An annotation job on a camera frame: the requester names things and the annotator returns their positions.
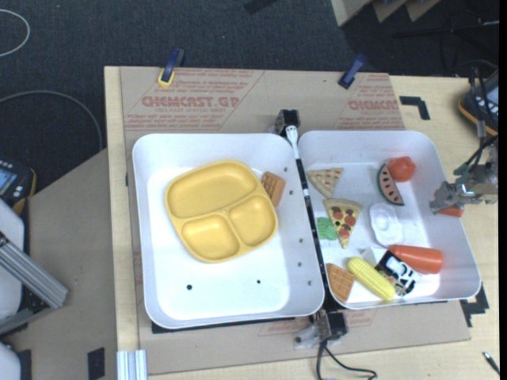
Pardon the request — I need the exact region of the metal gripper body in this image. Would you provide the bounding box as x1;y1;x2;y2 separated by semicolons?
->
460;163;500;206

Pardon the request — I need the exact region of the white plastic tray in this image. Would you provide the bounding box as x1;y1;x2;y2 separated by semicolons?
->
132;132;326;329
296;130;482;310

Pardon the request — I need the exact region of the red-orange pepper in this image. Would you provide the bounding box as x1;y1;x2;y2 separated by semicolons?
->
386;155;417;183

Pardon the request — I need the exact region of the watermelon slice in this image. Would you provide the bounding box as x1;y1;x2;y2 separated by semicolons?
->
375;161;406;207

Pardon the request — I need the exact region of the orange carrot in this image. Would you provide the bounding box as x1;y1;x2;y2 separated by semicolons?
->
387;244;444;275

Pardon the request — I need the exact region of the white fried egg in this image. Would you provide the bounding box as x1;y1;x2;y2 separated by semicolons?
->
368;202;406;247

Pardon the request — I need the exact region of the black and white carton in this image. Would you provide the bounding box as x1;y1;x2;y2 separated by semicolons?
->
373;249;421;297

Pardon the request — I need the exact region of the pizza slice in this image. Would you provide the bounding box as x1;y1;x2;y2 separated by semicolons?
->
322;197;363;250

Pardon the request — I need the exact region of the yellow corn cob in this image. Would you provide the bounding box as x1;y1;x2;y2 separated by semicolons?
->
345;256;398;302

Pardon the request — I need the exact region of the green lettuce leaf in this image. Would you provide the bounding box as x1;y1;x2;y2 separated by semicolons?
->
315;216;338;242

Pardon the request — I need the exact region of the tan pie slice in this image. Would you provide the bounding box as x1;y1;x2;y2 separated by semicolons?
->
305;166;345;199

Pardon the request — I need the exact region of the brown triangular waffle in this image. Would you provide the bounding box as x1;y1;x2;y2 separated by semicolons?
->
325;262;356;304

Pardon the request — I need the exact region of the thin black and white rod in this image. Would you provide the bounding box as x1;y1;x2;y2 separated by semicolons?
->
285;125;330;313

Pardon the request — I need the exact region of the black pen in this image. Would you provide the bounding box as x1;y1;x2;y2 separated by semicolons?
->
482;351;500;374

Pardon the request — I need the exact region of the brown square waffle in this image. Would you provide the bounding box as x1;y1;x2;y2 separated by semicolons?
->
260;170;287;207

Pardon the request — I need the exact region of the yellow divided plate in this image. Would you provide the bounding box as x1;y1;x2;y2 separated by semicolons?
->
163;159;280;264

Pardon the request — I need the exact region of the brown cardboard board red print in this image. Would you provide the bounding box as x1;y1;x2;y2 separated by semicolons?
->
118;66;473;376

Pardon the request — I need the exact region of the black block with thin wires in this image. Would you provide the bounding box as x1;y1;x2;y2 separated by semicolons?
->
294;310;350;350
273;108;301;136

